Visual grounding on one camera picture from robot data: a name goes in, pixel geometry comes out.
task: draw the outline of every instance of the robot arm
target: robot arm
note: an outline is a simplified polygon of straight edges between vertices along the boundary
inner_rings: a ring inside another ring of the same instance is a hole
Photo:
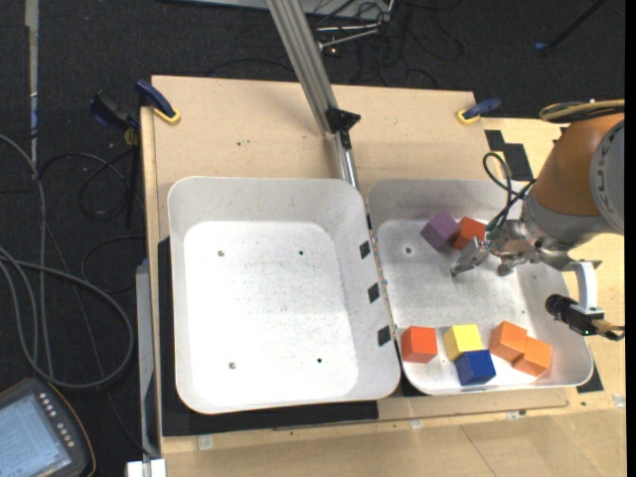
[[[583,336],[622,339],[624,327],[606,322],[595,305],[594,269],[600,261],[577,261],[568,252],[600,234],[624,235],[624,101],[556,104],[540,118],[571,124],[536,181],[512,200],[523,199],[521,217],[507,220],[509,203],[488,225],[484,242],[462,249],[451,275],[478,266],[489,254],[501,259],[500,275],[526,262],[574,271],[578,302],[553,295],[548,312]]]

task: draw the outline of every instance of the black bracket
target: black bracket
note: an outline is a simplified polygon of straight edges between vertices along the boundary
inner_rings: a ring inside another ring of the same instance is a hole
[[[351,113],[350,111],[345,111],[344,109],[338,109],[335,107],[330,107],[329,109],[327,109],[326,115],[327,121],[329,122],[329,127],[331,128],[331,132],[339,132],[342,147],[345,150],[351,150],[351,137],[349,136],[349,129],[351,129],[360,121],[361,116],[356,113]]]

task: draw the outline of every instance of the blue clamp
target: blue clamp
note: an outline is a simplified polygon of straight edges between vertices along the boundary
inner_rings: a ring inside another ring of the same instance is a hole
[[[155,109],[155,114],[170,124],[177,123],[181,118],[178,109],[172,107],[163,94],[148,81],[140,79],[135,84],[135,91],[141,95]]]
[[[468,125],[479,120],[479,117],[484,113],[497,109],[499,106],[501,106],[501,99],[499,97],[490,97],[478,102],[469,109],[459,111],[457,119],[460,123]]]
[[[121,107],[102,90],[91,100],[90,115],[104,127],[112,127],[121,132],[133,129],[139,132],[139,120],[128,109]]]

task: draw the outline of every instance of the screen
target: screen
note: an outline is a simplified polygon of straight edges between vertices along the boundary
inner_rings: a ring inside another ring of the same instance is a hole
[[[0,409],[1,477],[44,477],[69,464],[33,394]]]

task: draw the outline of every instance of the purple cube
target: purple cube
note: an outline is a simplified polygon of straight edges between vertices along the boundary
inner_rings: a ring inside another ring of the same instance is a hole
[[[440,211],[426,223],[426,226],[419,234],[435,249],[440,250],[445,243],[451,241],[458,233],[459,223],[446,211]]]

